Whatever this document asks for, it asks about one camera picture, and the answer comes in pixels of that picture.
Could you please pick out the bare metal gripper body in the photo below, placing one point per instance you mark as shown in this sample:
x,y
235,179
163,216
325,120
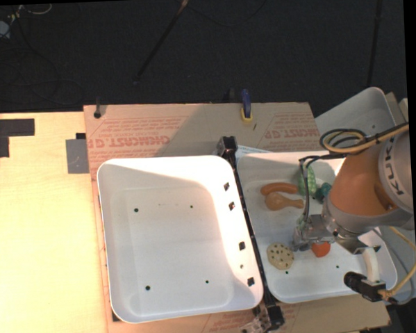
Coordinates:
x,y
319,227

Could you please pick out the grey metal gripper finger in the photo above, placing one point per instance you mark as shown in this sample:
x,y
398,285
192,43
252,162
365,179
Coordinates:
x,y
298,242

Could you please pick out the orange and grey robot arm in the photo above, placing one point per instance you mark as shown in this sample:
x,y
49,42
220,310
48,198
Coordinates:
x,y
362,185

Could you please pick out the beige dotted toy biscuit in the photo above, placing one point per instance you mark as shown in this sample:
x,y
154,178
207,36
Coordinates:
x,y
280,256

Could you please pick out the teal toy vegetable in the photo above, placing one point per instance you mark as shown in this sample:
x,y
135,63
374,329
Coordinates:
x,y
323,192

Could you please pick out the white plastic tray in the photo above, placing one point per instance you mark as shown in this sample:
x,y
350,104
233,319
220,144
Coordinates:
x,y
304,282
170,241

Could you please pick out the tan toy chicken drumstick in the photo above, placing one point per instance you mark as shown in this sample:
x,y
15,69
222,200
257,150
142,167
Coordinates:
x,y
279,201

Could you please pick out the green toy grapes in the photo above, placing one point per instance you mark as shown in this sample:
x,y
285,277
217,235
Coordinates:
x,y
311,181

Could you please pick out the orange toy sausage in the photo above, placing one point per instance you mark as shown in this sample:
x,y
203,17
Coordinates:
x,y
278,188

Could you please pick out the thin black and white rod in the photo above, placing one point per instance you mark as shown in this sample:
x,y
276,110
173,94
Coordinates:
x,y
248,212

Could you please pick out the brown cardboard board, red print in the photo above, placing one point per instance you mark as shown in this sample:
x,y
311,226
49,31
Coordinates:
x,y
192,128

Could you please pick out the black cylinder on white bracket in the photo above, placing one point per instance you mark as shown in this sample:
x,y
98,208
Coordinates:
x,y
363,284

